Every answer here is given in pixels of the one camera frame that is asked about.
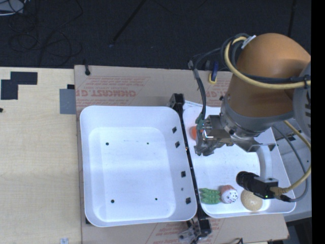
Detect black block with thin wires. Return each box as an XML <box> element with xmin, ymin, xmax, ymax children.
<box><xmin>198</xmin><ymin>218</ymin><xmax>213</xmax><ymax>238</ymax></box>

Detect pink and white sushi roll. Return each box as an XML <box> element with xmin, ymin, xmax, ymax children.
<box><xmin>218</xmin><ymin>185</ymin><xmax>239</xmax><ymax>204</ymax></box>

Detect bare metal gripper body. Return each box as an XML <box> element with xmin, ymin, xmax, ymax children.
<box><xmin>202</xmin><ymin>115</ymin><xmax>257</xmax><ymax>147</ymax></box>

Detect white plastic tray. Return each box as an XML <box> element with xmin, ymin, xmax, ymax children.
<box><xmin>182</xmin><ymin>100</ymin><xmax>297</xmax><ymax>219</ymax></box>
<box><xmin>79</xmin><ymin>105</ymin><xmax>198</xmax><ymax>228</ymax></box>

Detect green pea pods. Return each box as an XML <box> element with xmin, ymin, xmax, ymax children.
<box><xmin>198</xmin><ymin>187</ymin><xmax>222</xmax><ymax>205</ymax></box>

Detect beige round biscuit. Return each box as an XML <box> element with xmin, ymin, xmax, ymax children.
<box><xmin>240</xmin><ymin>189</ymin><xmax>264</xmax><ymax>211</ymax></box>

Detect black cylinder on white bracket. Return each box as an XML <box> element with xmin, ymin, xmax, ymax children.
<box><xmin>236</xmin><ymin>142</ymin><xmax>279</xmax><ymax>200</ymax></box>

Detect brown cardboard board red print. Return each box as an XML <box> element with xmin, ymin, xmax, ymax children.
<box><xmin>74</xmin><ymin>65</ymin><xmax>290</xmax><ymax>244</ymax></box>

